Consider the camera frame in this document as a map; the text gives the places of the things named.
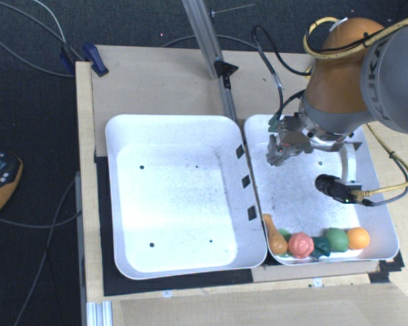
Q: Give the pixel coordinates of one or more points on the green toy lime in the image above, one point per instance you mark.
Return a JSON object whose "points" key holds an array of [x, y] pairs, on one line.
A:
{"points": [[336, 239]]}

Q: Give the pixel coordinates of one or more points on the dark green toy broccoli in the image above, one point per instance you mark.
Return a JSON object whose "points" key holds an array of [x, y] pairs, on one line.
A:
{"points": [[321, 246]]}

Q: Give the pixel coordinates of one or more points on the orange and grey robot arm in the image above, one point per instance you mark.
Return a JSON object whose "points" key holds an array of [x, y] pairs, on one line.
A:
{"points": [[340, 80]]}

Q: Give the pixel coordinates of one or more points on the pale wood board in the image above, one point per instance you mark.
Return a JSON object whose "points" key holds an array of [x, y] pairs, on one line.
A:
{"points": [[163, 90]]}

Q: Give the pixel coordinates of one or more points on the orange toy orange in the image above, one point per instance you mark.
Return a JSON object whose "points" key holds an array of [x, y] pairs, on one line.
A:
{"points": [[358, 238]]}

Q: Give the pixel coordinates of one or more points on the white plastic tray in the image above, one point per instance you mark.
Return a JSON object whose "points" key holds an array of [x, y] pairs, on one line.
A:
{"points": [[292, 195], [177, 199]]}

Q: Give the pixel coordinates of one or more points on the pink bumpy toy ball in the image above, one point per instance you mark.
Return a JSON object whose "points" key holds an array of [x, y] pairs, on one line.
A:
{"points": [[301, 245]]}

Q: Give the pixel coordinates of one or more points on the light green toy leaf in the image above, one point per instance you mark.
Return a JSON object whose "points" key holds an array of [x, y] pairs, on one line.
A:
{"points": [[285, 233]]}

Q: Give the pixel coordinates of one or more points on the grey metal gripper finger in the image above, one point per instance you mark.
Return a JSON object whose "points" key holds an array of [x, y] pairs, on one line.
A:
{"points": [[287, 154], [273, 153]]}

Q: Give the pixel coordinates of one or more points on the black cylinder on white bracket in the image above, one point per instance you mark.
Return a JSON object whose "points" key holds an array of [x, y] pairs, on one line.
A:
{"points": [[340, 189]]}

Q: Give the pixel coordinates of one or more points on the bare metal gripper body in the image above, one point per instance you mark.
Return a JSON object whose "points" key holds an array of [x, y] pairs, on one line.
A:
{"points": [[294, 138]]}

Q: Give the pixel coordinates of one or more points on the orange toy gourd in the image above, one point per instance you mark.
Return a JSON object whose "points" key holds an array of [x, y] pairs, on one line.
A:
{"points": [[277, 241]]}

